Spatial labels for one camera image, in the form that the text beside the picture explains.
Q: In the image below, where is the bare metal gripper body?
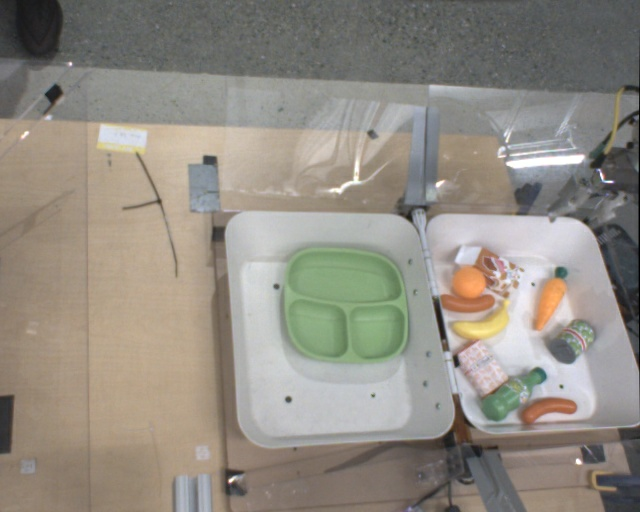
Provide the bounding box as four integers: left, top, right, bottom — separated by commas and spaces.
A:
580, 169, 632, 217

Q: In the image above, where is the white plastic tray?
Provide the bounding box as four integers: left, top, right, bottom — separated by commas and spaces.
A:
223, 209, 456, 450
424, 213, 640, 435

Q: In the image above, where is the brown and white carton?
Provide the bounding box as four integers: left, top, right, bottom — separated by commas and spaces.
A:
453, 244, 526, 299

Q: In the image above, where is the orange carrot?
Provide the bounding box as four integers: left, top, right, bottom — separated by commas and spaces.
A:
533, 266, 570, 333

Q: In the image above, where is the orange ball fruit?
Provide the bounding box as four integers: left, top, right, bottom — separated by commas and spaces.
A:
451, 265, 488, 301

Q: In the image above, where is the green and white can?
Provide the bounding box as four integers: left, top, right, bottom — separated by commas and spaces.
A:
548, 318, 598, 365

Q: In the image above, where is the orange-red sausage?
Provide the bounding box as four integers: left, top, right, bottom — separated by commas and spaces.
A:
520, 397, 579, 426
439, 292, 497, 315

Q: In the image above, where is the yellow banana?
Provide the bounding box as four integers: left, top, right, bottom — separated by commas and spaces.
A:
451, 298, 512, 342

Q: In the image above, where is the pink and white carton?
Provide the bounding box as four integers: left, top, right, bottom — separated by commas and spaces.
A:
456, 339, 510, 400

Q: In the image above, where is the green bottle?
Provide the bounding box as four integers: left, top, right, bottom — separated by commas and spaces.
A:
480, 366, 549, 423

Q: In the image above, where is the green divided plate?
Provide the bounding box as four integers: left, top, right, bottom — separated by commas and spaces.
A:
282, 246, 412, 365

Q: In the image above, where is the pale wood board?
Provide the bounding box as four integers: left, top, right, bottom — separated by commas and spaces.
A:
0, 118, 640, 512

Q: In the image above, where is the black rounded object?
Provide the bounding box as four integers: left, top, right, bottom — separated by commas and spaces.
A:
16, 0, 65, 57

